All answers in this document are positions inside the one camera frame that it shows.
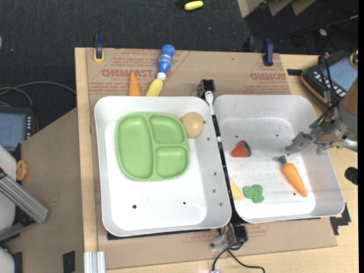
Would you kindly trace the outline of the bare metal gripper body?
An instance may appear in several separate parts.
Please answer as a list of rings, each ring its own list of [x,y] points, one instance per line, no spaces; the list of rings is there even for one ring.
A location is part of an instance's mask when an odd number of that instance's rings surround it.
[[[335,147],[358,152],[358,125],[347,125],[343,121],[324,122],[313,136],[313,142],[321,150]]]

